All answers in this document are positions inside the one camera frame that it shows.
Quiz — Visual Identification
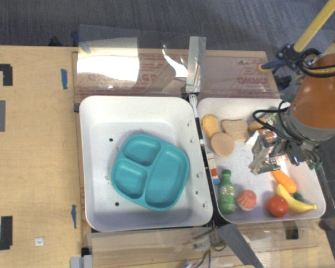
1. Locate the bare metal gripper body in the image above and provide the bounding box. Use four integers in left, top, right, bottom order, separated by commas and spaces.
251, 135, 318, 166

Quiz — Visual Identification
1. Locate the white plastic tray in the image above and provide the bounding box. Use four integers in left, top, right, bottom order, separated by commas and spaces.
78, 94, 214, 232
196, 97, 327, 225

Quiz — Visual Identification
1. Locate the orange carrot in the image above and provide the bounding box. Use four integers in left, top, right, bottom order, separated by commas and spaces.
271, 169, 303, 201

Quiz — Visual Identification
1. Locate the white carton with orange print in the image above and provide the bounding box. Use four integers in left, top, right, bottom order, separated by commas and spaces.
245, 128, 277, 148

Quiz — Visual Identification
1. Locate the tan ice cream cone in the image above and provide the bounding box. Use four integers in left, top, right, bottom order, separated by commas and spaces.
247, 119, 266, 134

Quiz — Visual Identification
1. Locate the tan bread slice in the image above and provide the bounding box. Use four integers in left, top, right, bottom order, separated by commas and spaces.
221, 119, 250, 143

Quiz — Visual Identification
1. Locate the round tan biscuit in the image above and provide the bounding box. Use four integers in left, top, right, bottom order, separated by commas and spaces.
210, 132, 235, 157

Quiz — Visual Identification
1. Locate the red tomato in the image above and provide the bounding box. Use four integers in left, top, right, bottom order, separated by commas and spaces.
266, 195, 290, 218

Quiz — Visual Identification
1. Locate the small white orange blue carton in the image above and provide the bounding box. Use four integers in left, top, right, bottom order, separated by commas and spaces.
206, 151, 222, 186

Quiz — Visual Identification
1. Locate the yellow banana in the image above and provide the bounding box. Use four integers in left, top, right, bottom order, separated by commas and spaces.
276, 183, 318, 214

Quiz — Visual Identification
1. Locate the green bottle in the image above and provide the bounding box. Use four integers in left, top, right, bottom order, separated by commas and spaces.
218, 169, 236, 214

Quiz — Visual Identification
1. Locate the teal divided plate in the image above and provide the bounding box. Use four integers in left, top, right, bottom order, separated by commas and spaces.
110, 133, 191, 212

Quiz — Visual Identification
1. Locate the brown cardboard board, red print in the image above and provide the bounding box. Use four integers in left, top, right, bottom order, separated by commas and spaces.
72, 47, 282, 248

